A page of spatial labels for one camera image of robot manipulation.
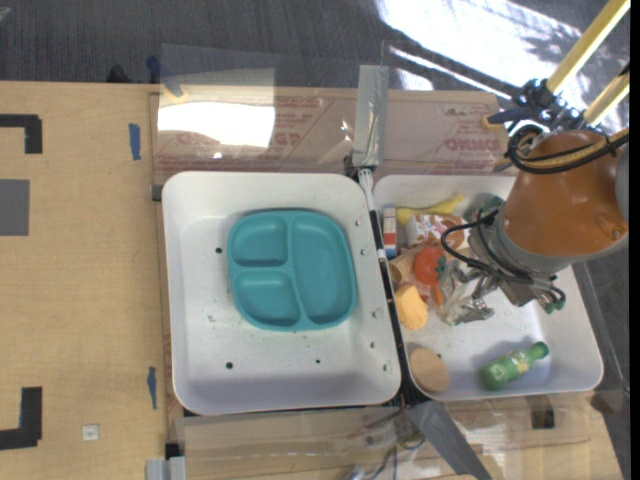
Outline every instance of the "wooden surface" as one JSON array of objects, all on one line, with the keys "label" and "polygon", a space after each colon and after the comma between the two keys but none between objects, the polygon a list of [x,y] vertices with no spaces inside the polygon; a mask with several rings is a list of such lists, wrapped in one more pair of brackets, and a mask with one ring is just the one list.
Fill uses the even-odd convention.
[{"label": "wooden surface", "polygon": [[[145,460],[164,456],[155,89],[0,82],[0,113],[38,114],[44,149],[25,155],[22,130],[0,128],[0,178],[31,188],[29,236],[0,236],[0,429],[18,426],[22,387],[43,390],[42,440],[0,451],[0,478],[144,478]],[[100,439],[83,441],[92,423]]]}]

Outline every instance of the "toy bottle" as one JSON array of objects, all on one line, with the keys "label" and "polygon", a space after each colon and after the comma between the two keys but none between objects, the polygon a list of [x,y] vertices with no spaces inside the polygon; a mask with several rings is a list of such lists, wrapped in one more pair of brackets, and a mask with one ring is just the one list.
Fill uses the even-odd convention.
[{"label": "toy bottle", "polygon": [[484,365],[480,369],[480,381],[486,389],[497,391],[528,372],[536,360],[548,354],[549,348],[541,341],[527,349],[512,350]]}]

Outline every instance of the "teal plate compartment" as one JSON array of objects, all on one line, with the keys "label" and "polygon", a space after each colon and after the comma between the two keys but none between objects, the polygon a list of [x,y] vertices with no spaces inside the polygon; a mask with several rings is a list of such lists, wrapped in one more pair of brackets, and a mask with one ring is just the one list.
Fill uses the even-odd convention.
[{"label": "teal plate compartment", "polygon": [[240,219],[227,243],[231,289],[251,324],[274,331],[326,329],[356,304],[356,279],[340,226],[317,212],[274,210]]}]

